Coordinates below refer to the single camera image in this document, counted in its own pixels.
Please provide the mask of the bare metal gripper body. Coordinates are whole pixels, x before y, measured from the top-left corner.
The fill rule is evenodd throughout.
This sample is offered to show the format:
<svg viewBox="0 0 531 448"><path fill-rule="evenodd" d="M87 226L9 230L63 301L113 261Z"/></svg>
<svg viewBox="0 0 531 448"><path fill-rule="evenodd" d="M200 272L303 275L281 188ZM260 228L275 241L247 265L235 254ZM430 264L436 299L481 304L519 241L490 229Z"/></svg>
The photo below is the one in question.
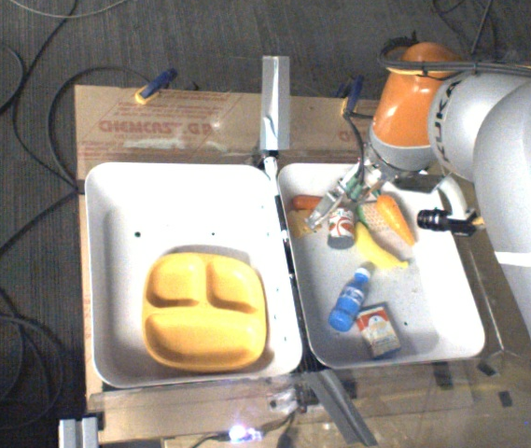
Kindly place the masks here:
<svg viewBox="0 0 531 448"><path fill-rule="evenodd" d="M336 189L339 191L341 201L361 202L380 190L390 181L401 178L401 171L377 156L365 156L364 160L351 167L339 179Z"/></svg>

